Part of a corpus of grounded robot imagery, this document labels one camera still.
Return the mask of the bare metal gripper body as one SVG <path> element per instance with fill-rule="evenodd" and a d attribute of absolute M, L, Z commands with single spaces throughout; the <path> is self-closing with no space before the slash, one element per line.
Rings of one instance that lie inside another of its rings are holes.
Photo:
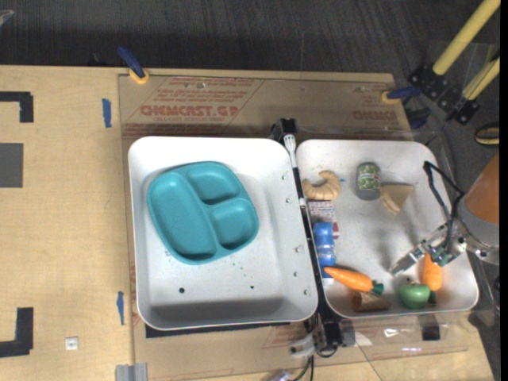
<path fill-rule="evenodd" d="M 484 263 L 499 265 L 498 226 L 476 217 L 454 217 L 412 249 L 412 261 L 429 254 L 435 264 L 443 267 L 465 252 Z"/>

